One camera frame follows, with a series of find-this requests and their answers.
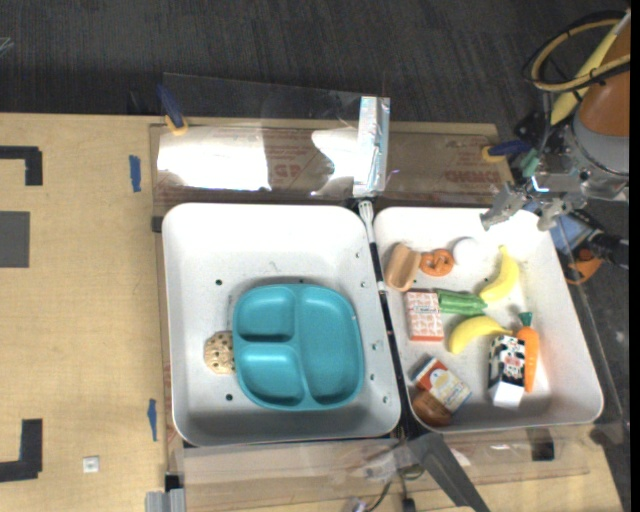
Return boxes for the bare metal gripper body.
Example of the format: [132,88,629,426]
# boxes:
[524,154,631,207]

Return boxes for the white egg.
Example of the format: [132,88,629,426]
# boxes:
[451,236,483,267]

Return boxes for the yellow banana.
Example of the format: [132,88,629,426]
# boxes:
[478,244,522,304]
[446,314,514,356]

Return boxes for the orange pretzel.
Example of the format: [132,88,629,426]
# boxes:
[418,248,456,278]

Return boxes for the white plastic tray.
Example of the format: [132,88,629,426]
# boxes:
[372,205,605,434]
[160,201,403,448]

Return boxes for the green pea pods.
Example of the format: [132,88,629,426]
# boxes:
[435,288,489,318]

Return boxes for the tan hot dog bun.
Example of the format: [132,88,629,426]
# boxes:
[383,242,423,293]

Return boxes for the orange and white carton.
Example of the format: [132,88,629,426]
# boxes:
[403,289,446,343]

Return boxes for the orange carrot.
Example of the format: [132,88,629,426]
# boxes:
[514,310,542,394]

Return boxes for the black and white milk carton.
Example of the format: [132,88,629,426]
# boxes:
[486,334,527,408]

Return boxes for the orange, white and blue packet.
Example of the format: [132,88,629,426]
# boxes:
[410,355,473,414]

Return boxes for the blue divided plate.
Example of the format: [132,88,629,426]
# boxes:
[231,283,366,413]

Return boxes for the tan chocolate chip biscuit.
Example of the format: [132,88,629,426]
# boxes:
[202,329,237,377]

